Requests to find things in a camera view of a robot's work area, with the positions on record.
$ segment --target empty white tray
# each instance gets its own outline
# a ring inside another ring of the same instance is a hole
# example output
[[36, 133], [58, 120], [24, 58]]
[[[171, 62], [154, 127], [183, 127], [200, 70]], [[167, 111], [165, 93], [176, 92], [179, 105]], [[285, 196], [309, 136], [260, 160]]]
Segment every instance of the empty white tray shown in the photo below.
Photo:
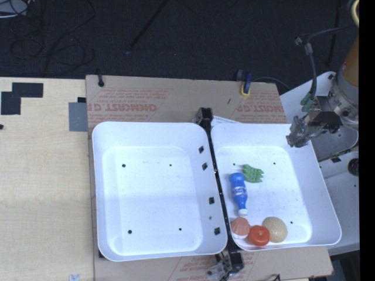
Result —
[[286, 136], [290, 124], [231, 124], [212, 128], [212, 141], [228, 216], [237, 207], [231, 198], [229, 175], [248, 164], [263, 170], [260, 183], [245, 182], [250, 225], [266, 217], [279, 217], [288, 235], [278, 244], [259, 247], [247, 239], [234, 239], [246, 251], [292, 246], [333, 245], [341, 228], [330, 200], [319, 163], [310, 142], [291, 148]]
[[111, 261], [215, 254], [226, 225], [206, 132], [193, 123], [93, 130], [98, 246]]

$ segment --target dark background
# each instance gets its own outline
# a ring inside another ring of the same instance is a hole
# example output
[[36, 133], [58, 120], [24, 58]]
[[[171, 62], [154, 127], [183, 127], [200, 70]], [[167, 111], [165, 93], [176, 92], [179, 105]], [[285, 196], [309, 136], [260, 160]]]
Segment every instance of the dark background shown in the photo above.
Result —
[[312, 40], [319, 75], [339, 69], [359, 32], [350, 0], [169, 0], [134, 43], [163, 1], [30, 0], [26, 16], [0, 19], [0, 76], [235, 80], [243, 70], [280, 80], [262, 81], [282, 94], [312, 78], [297, 36], [352, 27], [332, 56], [332, 35]]

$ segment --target bottle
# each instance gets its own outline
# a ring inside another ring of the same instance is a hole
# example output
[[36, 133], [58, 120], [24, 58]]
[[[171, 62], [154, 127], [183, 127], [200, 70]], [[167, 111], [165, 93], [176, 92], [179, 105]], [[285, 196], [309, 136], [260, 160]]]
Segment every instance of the bottle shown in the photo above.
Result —
[[238, 206], [238, 215], [245, 217], [247, 215], [246, 201], [247, 201], [247, 190], [245, 186], [245, 177], [242, 173], [233, 173], [229, 176], [231, 193], [234, 202]]

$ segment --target bottle cap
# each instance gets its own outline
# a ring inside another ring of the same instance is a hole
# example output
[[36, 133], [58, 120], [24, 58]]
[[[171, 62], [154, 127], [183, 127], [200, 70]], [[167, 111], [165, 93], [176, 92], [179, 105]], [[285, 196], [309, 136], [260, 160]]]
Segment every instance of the bottle cap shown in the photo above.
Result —
[[246, 208], [243, 208], [243, 209], [240, 209], [239, 211], [238, 211], [238, 215], [240, 216], [240, 217], [245, 217], [246, 215], [247, 215], [247, 209]]

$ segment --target green toy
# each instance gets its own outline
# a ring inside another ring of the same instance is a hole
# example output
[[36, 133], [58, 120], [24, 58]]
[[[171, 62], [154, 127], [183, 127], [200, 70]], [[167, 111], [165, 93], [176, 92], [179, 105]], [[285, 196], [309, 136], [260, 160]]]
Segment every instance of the green toy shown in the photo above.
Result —
[[251, 183], [258, 183], [262, 182], [264, 172], [261, 169], [256, 169], [255, 167], [249, 166], [249, 165], [243, 165], [242, 166], [242, 172], [245, 177], [245, 181], [251, 182]]

